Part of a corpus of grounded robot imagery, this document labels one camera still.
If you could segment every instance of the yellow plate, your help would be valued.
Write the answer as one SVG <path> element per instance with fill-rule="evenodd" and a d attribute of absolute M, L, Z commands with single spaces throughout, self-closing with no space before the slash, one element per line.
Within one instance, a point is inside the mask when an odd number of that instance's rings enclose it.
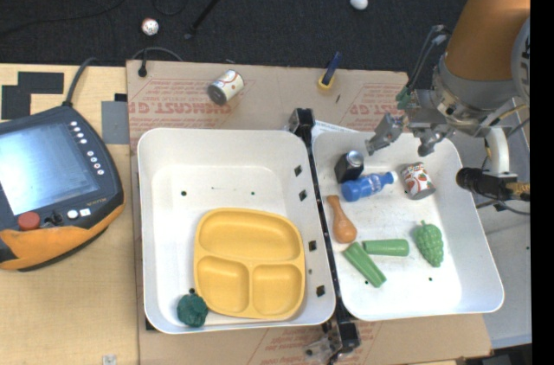
<path fill-rule="evenodd" d="M 218 208 L 198 223 L 196 293 L 215 312 L 286 319 L 302 303 L 305 275 L 300 232 L 281 215 Z"/>

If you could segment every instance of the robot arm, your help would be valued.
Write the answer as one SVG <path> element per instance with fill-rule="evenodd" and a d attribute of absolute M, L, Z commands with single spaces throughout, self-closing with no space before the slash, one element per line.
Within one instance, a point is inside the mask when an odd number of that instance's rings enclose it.
<path fill-rule="evenodd" d="M 530 7 L 531 0 L 467 0 L 433 70 L 431 89 L 414 89 L 423 64 L 420 56 L 409 83 L 396 97 L 404 114 L 383 117 L 375 136 L 366 141 L 368 153 L 394 142 L 403 127 L 420 138 L 421 157 L 444 138 L 464 132 L 486 140 L 493 163 L 487 173 L 462 169 L 458 184 L 500 201 L 528 201 L 529 186 L 509 173 L 505 127 L 493 125 L 490 118 L 514 97 L 530 106 Z M 432 33 L 437 36 L 431 46 L 446 37 L 442 26 L 433 27 L 428 40 Z"/>

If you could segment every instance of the red button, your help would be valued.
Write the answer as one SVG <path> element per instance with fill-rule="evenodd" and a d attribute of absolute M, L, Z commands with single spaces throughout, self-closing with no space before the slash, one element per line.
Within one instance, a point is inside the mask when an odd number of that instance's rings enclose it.
<path fill-rule="evenodd" d="M 41 216 L 34 211 L 28 211 L 19 215 L 17 224 L 21 231 L 36 230 L 41 225 Z"/>

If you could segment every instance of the blue bottle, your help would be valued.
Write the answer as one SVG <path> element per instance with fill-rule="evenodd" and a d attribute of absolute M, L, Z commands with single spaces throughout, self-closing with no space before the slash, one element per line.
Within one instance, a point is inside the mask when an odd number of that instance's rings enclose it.
<path fill-rule="evenodd" d="M 343 197 L 348 202 L 354 202 L 362 197 L 374 195 L 381 191 L 387 183 L 393 183 L 398 178 L 394 171 L 388 171 L 384 175 L 372 173 L 368 176 L 362 176 L 354 181 L 346 181 L 340 188 Z"/>

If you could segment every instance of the orange toy drumstick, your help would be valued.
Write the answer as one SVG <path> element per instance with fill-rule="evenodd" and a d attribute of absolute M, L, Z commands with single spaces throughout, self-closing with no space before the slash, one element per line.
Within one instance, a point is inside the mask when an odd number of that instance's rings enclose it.
<path fill-rule="evenodd" d="M 340 200 L 337 195 L 327 196 L 327 201 L 331 205 L 333 212 L 335 214 L 334 221 L 332 224 L 332 231 L 335 236 L 335 239 L 342 243 L 346 244 L 352 242 L 356 239 L 358 231 L 354 224 L 348 219 L 342 207 L 340 206 Z"/>

